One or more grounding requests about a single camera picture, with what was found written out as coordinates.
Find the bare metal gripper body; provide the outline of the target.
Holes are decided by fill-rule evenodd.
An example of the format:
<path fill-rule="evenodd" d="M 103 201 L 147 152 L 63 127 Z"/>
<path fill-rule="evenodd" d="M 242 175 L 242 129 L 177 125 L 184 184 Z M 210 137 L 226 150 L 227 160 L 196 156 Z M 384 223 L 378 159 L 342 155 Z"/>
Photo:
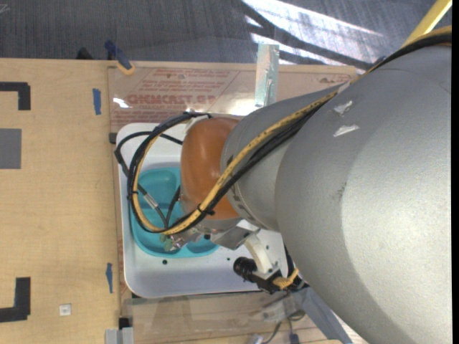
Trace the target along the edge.
<path fill-rule="evenodd" d="M 229 229 L 216 230 L 193 227 L 190 230 L 170 236 L 170 250 L 181 249 L 189 243 L 208 239 L 211 243 L 231 250 L 241 247 L 245 241 L 260 231 L 260 228 L 246 227 L 235 224 Z"/>

